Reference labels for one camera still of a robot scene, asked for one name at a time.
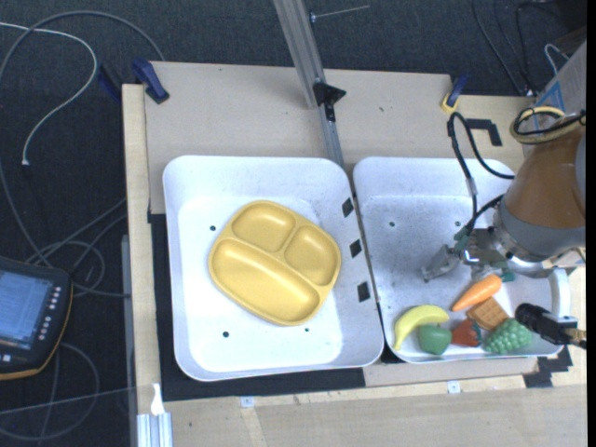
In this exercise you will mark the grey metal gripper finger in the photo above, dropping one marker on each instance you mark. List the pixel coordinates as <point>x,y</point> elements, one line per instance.
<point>483,270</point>
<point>437,263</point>

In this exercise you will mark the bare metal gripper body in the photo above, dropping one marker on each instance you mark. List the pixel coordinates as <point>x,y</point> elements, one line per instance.
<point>484,245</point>

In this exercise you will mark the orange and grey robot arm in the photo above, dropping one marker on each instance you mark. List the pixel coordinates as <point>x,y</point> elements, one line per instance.
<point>545,189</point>

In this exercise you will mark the orange carrot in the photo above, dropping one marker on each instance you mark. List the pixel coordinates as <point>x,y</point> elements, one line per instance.
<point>477,292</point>

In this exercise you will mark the white plastic tray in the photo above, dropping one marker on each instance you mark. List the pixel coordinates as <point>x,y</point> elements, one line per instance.
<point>405,249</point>
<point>261,347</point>

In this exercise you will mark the brown waffle biscuit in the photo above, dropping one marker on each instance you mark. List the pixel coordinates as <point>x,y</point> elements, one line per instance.
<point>486,315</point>

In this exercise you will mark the yellow banana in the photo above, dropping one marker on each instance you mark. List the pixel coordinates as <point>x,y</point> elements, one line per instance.
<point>412,317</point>

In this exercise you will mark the red strawberry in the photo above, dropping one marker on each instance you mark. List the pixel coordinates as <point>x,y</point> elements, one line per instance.
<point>464,334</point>

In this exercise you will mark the green grapes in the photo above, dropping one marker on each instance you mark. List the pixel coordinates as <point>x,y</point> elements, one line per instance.
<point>507,337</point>

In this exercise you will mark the green apple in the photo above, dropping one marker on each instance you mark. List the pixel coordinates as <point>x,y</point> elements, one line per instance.
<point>434,339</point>

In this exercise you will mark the yellow divided plate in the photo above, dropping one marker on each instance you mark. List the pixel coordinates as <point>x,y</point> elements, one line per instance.
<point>274,263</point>

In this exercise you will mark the brown cardboard board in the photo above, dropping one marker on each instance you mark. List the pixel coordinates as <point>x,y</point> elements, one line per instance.
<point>242,119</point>

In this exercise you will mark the black cylinder on white bracket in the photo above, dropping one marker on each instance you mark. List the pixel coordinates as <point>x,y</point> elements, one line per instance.
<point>542,322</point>

